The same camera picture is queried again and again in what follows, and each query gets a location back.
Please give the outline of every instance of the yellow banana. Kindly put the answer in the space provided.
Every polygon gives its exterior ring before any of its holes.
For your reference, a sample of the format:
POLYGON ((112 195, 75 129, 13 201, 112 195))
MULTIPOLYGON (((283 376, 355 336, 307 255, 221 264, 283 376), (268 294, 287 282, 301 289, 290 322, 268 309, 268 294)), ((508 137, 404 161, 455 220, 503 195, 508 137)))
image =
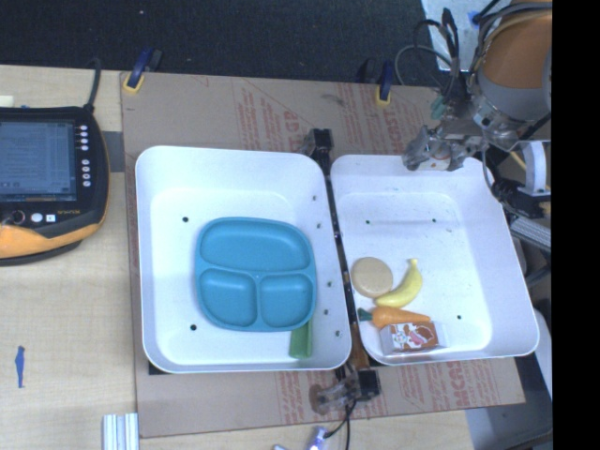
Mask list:
POLYGON ((375 299, 380 307, 402 308, 411 303, 423 287, 423 276, 416 266, 416 259, 409 259, 409 268, 398 286, 391 292, 375 299))

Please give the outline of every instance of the wooden table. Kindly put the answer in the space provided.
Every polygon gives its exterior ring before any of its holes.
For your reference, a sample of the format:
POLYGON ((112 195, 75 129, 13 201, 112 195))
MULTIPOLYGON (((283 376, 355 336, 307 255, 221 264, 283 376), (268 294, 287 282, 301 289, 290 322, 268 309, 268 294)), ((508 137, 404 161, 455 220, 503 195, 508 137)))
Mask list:
MULTIPOLYGON (((119 72, 103 71, 96 118, 122 131, 119 72)), ((15 106, 83 105, 92 70, 0 66, 15 106)), ((125 179, 112 173, 102 229, 43 262, 0 267, 0 448, 101 448, 102 416, 136 412, 125 179), (25 348, 23 388, 14 359, 25 348)), ((304 450, 313 425, 143 439, 141 449, 304 450)), ((345 446, 345 431, 328 450, 345 446)), ((464 411, 352 421, 351 448, 473 448, 464 411)))

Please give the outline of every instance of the carrot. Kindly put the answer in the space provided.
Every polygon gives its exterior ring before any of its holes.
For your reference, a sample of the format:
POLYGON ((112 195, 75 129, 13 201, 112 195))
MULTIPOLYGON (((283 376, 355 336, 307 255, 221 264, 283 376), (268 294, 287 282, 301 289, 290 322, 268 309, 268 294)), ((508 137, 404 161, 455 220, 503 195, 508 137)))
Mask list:
POLYGON ((370 313, 359 308, 358 318, 361 321, 372 321, 377 328, 384 328, 394 323, 431 322, 428 315, 394 307, 375 307, 370 313))

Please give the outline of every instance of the white tray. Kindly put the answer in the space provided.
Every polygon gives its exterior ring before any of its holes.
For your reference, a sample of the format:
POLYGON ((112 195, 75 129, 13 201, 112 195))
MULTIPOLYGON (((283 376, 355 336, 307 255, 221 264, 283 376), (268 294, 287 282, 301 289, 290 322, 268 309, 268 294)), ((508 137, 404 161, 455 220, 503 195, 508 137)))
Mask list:
MULTIPOLYGON (((418 259, 424 285, 406 309, 445 330, 448 347, 385 356, 377 329, 360 322, 367 352, 386 365, 517 356, 535 350, 537 321, 502 207, 482 165, 410 172, 401 157, 344 156, 331 172, 349 268, 376 257, 401 280, 418 259)), ((357 308, 373 300, 354 292, 357 308)))
POLYGON ((171 373, 337 368, 351 336, 323 173, 298 154, 156 146, 136 162, 146 355, 171 373), (317 302, 312 356, 288 356, 291 332, 241 332, 203 315, 194 289, 194 248, 215 218, 270 218, 312 245, 317 302))

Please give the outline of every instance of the blue plate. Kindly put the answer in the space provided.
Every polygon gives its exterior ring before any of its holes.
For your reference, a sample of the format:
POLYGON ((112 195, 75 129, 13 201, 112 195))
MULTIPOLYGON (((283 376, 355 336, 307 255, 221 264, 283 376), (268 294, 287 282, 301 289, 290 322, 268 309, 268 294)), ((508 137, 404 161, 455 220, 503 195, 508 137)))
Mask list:
POLYGON ((198 236, 195 282, 204 315, 232 330, 293 330, 316 303, 308 239, 289 223, 265 218, 210 221, 198 236))

